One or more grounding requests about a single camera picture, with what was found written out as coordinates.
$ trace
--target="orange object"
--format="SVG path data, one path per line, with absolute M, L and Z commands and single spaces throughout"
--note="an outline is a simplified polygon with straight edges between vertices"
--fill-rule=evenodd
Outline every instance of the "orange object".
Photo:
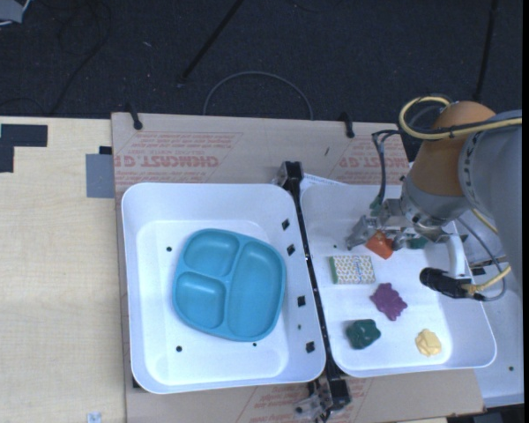
M 389 258 L 394 252 L 391 248 L 391 240 L 386 238 L 381 230 L 376 230 L 376 233 L 370 237 L 365 246 L 383 259 Z

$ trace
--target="cardboard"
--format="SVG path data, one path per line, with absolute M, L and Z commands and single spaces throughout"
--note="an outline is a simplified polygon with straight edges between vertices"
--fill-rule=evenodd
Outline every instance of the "cardboard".
M 134 387 L 130 371 L 125 261 L 121 236 L 123 192 L 139 182 L 268 183 L 283 161 L 300 161 L 305 173 L 353 183 L 380 182 L 380 163 L 371 133 L 389 124 L 355 122 L 355 137 L 342 122 L 220 116 L 112 114 L 115 201 L 122 291 L 123 356 L 130 423 L 296 422 L 294 404 L 307 384 L 243 387 L 154 395 Z M 399 184 L 409 166 L 399 137 L 385 145 L 387 182 Z M 334 423 L 428 419 L 483 412 L 473 370 L 377 378 L 347 378 L 352 402 L 331 415 Z

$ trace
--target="white tray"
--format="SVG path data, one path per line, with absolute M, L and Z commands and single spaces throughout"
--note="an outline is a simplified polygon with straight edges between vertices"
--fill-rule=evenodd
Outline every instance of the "white tray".
M 400 190 L 400 186 L 389 186 L 386 197 L 399 197 Z M 357 377 L 489 365 L 495 358 L 495 339 L 482 304 L 454 300 L 420 282 L 420 272 L 427 266 L 451 269 L 443 244 L 401 249 L 387 260 L 364 245 L 346 249 L 345 238 L 362 215 L 369 215 L 369 205 L 378 191 L 378 186 L 342 184 L 312 186 L 302 193 L 309 250 L 335 363 Z M 333 284 L 329 257 L 349 254 L 371 257 L 375 283 Z M 396 321 L 379 312 L 369 298 L 384 282 L 392 283 L 408 305 Z M 369 318 L 375 320 L 382 336 L 362 350 L 353 349 L 345 334 L 346 326 Z M 441 353 L 426 357 L 418 351 L 415 338 L 423 329 L 439 337 Z
M 269 184 L 140 183 L 123 195 L 122 214 L 131 370 L 142 388 L 167 394 L 308 382 L 322 373 L 323 337 L 294 201 L 285 190 Z M 286 292 L 267 337 L 227 340 L 191 328 L 175 312 L 172 282 L 181 249 L 205 228 L 258 238 L 282 255 Z

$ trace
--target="black connector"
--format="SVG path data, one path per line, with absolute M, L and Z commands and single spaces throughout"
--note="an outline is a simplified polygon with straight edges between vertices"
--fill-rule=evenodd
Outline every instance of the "black connector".
M 431 290 L 442 293 L 454 299 L 466 298 L 468 291 L 462 288 L 464 284 L 470 284 L 469 278 L 451 278 L 446 276 L 446 271 L 437 268 L 424 268 L 420 273 L 420 281 Z

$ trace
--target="light wood surface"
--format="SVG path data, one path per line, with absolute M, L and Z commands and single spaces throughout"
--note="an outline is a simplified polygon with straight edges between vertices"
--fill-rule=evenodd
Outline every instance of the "light wood surface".
M 114 199 L 86 197 L 109 120 L 48 125 L 0 174 L 0 422 L 125 421 Z

